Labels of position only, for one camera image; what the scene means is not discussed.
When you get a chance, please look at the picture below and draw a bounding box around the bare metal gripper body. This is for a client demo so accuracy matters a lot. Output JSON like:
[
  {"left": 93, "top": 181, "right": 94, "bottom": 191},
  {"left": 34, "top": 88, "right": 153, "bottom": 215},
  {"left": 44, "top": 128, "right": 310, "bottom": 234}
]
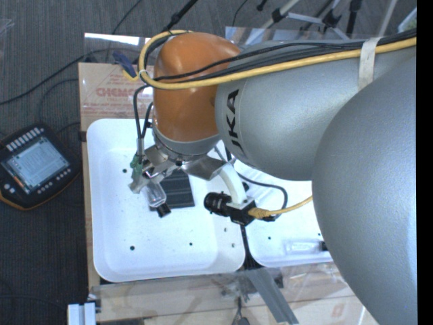
[{"left": 136, "top": 144, "right": 186, "bottom": 184}]

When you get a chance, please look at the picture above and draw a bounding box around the white plastic tray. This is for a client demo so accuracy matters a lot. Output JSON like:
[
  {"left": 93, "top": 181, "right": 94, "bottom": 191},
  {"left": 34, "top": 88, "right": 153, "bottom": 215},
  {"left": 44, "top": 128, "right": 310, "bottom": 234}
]
[
  {"left": 232, "top": 159, "right": 335, "bottom": 269},
  {"left": 85, "top": 118, "right": 246, "bottom": 284}
]

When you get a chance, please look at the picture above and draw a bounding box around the clear plastic bottle black cap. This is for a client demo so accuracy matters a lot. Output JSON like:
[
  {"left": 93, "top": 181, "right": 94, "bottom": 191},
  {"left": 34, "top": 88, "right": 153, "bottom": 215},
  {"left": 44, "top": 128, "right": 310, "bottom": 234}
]
[
  {"left": 283, "top": 238, "right": 329, "bottom": 254},
  {"left": 143, "top": 183, "right": 172, "bottom": 219}
]

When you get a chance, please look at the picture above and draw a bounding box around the black cylinder on white bracket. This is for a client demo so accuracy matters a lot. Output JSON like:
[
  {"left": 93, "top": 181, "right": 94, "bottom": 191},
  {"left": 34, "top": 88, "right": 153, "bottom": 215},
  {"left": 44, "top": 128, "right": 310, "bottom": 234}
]
[{"left": 203, "top": 163, "right": 258, "bottom": 225}]

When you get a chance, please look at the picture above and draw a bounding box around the black ribbed flat packet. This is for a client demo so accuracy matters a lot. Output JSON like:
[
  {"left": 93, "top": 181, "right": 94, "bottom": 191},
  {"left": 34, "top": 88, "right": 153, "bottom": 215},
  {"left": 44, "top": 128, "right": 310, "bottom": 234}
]
[{"left": 150, "top": 169, "right": 196, "bottom": 212}]

